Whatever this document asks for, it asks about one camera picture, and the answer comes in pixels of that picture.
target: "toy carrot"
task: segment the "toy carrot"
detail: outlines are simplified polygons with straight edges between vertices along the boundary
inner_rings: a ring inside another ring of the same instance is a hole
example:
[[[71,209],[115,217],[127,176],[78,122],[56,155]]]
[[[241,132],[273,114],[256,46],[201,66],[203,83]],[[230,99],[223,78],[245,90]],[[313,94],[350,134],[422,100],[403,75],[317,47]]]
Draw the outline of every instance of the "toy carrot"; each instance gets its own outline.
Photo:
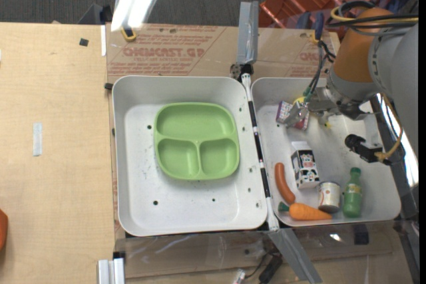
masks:
[[[6,235],[7,235],[7,215],[2,210],[0,210],[0,250],[5,245]]]
[[[290,217],[295,220],[325,220],[331,219],[331,214],[325,213],[317,208],[302,204],[301,202],[295,202],[290,206],[287,206],[284,202],[280,202],[278,205],[278,211],[288,212]]]

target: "bottle cap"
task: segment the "bottle cap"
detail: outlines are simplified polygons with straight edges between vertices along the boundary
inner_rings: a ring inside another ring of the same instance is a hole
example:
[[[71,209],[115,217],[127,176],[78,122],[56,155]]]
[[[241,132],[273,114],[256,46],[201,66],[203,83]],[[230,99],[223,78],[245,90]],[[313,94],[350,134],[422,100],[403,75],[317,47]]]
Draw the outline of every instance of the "bottle cap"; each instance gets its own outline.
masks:
[[[361,174],[361,170],[358,167],[352,167],[351,168],[351,173],[358,173]]]

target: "tin can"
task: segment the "tin can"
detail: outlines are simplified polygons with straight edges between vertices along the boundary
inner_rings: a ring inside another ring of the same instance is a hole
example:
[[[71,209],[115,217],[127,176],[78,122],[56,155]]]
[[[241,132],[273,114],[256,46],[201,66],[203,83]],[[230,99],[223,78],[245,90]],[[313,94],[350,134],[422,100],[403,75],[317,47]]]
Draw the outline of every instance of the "tin can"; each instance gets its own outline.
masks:
[[[340,210],[340,185],[333,181],[323,181],[318,185],[318,209],[327,213]]]

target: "toy milk carton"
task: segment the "toy milk carton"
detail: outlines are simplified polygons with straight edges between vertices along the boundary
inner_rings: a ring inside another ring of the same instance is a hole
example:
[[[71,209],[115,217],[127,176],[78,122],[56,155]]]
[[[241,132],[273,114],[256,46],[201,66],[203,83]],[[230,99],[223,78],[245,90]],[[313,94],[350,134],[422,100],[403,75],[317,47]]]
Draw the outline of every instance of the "toy milk carton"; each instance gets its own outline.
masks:
[[[292,142],[292,163],[299,190],[314,188],[320,183],[314,152],[306,141]]]

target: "toy sausage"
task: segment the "toy sausage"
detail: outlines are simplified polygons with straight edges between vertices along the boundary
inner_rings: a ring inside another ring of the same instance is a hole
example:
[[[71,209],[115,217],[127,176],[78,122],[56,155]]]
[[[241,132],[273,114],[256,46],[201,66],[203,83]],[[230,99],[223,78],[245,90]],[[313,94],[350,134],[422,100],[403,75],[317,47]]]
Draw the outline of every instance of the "toy sausage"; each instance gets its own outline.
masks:
[[[281,162],[278,162],[275,165],[275,182],[277,184],[281,196],[286,201],[286,203],[289,205],[294,203],[296,200],[296,196],[287,185],[286,174],[284,172],[284,164]]]

